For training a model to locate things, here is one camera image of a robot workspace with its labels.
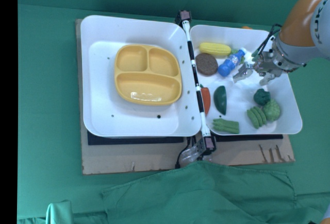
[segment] brown cookie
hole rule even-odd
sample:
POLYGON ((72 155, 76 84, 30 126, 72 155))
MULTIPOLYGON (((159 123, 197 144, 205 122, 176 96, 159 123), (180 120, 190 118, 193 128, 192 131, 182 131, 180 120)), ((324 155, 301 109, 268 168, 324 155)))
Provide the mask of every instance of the brown cookie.
POLYGON ((197 71, 205 76, 211 76, 218 70, 218 63, 214 56, 201 53, 195 57, 197 71))

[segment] green fabric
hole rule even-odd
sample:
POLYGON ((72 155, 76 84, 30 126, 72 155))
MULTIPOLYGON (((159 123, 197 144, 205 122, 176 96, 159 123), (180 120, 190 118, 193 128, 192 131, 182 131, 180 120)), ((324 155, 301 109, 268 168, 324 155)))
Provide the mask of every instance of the green fabric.
POLYGON ((199 161, 103 190, 111 224, 319 223, 324 212, 299 208, 286 173, 199 161))

